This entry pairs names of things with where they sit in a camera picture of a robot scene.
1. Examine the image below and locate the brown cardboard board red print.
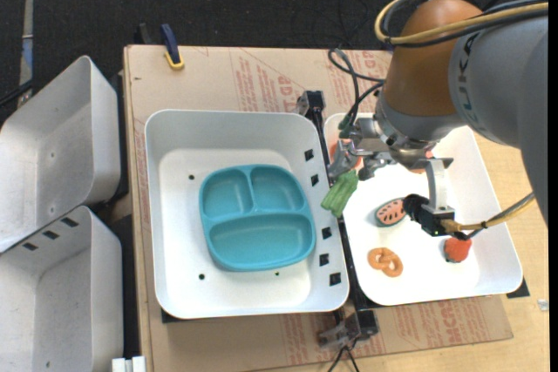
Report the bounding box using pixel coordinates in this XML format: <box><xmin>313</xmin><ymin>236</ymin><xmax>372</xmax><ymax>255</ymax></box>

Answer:
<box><xmin>123</xmin><ymin>44</ymin><xmax>515</xmax><ymax>372</ymax></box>

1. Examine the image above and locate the thin black rod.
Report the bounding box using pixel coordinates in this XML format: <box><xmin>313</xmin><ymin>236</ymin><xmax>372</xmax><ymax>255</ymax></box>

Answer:
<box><xmin>310</xmin><ymin>107</ymin><xmax>365</xmax><ymax>315</ymax></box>

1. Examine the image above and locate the black block with thin wires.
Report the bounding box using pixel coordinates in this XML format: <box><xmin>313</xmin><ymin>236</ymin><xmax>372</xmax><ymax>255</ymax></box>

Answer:
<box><xmin>296</xmin><ymin>90</ymin><xmax>326</xmax><ymax>119</ymax></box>
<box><xmin>316</xmin><ymin>308</ymin><xmax>380</xmax><ymax>348</ymax></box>

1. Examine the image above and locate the blue divided plate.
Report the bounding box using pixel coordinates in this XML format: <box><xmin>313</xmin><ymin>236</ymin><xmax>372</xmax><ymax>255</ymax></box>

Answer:
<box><xmin>198</xmin><ymin>164</ymin><xmax>317</xmax><ymax>273</ymax></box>

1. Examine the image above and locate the green asparagus bunch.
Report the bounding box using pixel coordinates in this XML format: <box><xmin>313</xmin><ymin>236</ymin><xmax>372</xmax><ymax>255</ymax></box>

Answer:
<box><xmin>320</xmin><ymin>169</ymin><xmax>360</xmax><ymax>220</ymax></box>

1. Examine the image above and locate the red strawberry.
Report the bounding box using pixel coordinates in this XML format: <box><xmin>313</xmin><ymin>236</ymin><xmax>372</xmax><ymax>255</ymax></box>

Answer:
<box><xmin>443</xmin><ymin>235</ymin><xmax>473</xmax><ymax>264</ymax></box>

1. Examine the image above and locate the orange round toy food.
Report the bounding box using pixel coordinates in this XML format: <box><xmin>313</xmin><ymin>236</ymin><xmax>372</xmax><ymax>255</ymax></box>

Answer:
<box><xmin>329</xmin><ymin>139</ymin><xmax>364</xmax><ymax>169</ymax></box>

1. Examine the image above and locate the red watermelon slice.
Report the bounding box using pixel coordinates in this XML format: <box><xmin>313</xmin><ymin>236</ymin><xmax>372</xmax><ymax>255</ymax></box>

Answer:
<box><xmin>374</xmin><ymin>196</ymin><xmax>409</xmax><ymax>228</ymax></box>

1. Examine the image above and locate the orange pretzel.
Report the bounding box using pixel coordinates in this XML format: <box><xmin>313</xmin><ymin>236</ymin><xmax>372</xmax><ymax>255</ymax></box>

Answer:
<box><xmin>366</xmin><ymin>247</ymin><xmax>405</xmax><ymax>279</ymax></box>

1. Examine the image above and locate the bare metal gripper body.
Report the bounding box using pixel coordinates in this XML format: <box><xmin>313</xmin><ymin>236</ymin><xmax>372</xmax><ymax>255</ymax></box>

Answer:
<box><xmin>347</xmin><ymin>116</ymin><xmax>437</xmax><ymax>169</ymax></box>

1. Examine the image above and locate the white plastic tray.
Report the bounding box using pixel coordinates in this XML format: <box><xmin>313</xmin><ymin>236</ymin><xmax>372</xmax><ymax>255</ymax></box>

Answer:
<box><xmin>0</xmin><ymin>205</ymin><xmax>125</xmax><ymax>372</ymax></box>
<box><xmin>0</xmin><ymin>54</ymin><xmax>123</xmax><ymax>254</ymax></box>
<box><xmin>323</xmin><ymin>112</ymin><xmax>525</xmax><ymax>308</ymax></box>
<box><xmin>144</xmin><ymin>108</ymin><xmax>351</xmax><ymax>321</ymax></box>

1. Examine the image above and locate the black cylinder on white bracket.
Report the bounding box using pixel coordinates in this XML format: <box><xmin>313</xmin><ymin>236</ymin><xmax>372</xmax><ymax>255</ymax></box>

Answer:
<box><xmin>402</xmin><ymin>157</ymin><xmax>457</xmax><ymax>238</ymax></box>

